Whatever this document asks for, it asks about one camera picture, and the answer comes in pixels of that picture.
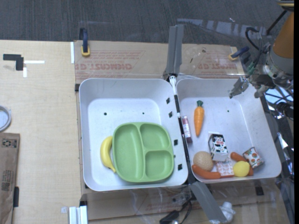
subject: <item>orange carrot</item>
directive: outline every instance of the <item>orange carrot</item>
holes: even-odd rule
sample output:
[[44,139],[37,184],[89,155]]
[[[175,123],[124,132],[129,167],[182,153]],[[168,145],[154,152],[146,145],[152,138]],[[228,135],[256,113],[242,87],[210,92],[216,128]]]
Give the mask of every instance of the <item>orange carrot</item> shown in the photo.
[[[236,162],[238,162],[238,161],[247,162],[247,160],[243,156],[239,155],[236,152],[232,152],[230,154],[230,157],[232,160],[235,160]],[[249,167],[249,173],[247,174],[247,176],[253,176],[253,168],[251,166]]]
[[201,127],[202,127],[202,122],[204,120],[204,115],[205,115],[205,110],[202,107],[203,102],[201,100],[197,101],[197,107],[194,110],[194,127],[195,127],[195,132],[196,136],[199,136]]
[[208,172],[198,167],[196,164],[192,165],[192,170],[197,175],[205,178],[205,179],[218,179],[221,178],[221,174],[219,172]]

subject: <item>banana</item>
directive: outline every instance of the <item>banana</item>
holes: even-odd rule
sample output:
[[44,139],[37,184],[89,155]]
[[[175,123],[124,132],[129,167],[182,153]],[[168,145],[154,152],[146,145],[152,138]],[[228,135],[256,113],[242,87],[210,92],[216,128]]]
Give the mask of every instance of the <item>banana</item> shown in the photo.
[[100,156],[101,156],[101,161],[104,166],[107,168],[112,169],[112,171],[115,173],[116,170],[113,166],[112,160],[110,158],[110,149],[112,147],[112,136],[108,136],[105,138],[101,144],[100,148]]

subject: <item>sausage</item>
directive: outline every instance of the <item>sausage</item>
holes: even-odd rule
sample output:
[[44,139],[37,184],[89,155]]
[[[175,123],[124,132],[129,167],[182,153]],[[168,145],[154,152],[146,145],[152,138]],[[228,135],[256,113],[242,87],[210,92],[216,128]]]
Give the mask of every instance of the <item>sausage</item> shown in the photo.
[[205,179],[218,179],[221,178],[221,174],[219,172],[208,172],[198,167],[197,165],[192,165],[192,170],[197,175],[205,178]]
[[[232,160],[235,160],[236,162],[238,162],[238,161],[245,161],[245,162],[247,162],[247,160],[243,156],[239,155],[236,152],[232,152],[230,154],[230,157],[231,157]],[[253,168],[252,168],[251,165],[249,167],[249,173],[247,174],[247,176],[253,176]]]

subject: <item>wooden surface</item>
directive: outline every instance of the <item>wooden surface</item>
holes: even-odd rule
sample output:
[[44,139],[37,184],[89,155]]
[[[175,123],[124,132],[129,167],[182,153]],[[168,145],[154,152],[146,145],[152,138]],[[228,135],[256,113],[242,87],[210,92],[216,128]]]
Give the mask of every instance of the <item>wooden surface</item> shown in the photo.
[[[11,110],[5,132],[20,133],[16,185],[19,207],[13,224],[66,224],[70,206],[81,198],[75,70],[69,42],[0,41],[2,54],[20,54],[28,64],[27,77],[13,61],[0,60],[0,104]],[[273,200],[235,205],[233,223],[289,223],[280,191]],[[90,221],[92,224],[158,223],[164,214]],[[210,223],[202,209],[184,223]]]

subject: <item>brown ball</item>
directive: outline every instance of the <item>brown ball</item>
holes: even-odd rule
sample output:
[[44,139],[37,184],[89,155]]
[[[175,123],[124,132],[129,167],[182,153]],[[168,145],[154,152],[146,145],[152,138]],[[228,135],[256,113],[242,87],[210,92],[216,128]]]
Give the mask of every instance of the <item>brown ball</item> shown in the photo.
[[193,164],[208,172],[210,172],[214,167],[210,153],[205,151],[199,151],[194,155]]

